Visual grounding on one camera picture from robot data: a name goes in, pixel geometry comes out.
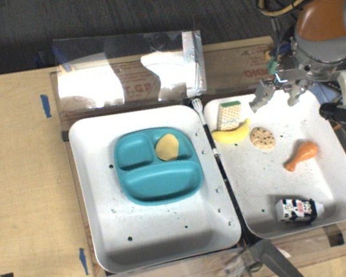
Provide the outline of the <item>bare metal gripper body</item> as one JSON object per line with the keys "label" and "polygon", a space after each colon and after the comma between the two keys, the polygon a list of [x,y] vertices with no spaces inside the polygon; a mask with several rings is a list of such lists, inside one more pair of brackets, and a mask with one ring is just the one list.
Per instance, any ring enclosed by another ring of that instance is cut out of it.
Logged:
{"label": "bare metal gripper body", "polygon": [[311,61],[297,64],[294,67],[278,69],[275,74],[275,85],[279,88],[292,86],[309,86],[314,82],[329,82],[343,61]]}

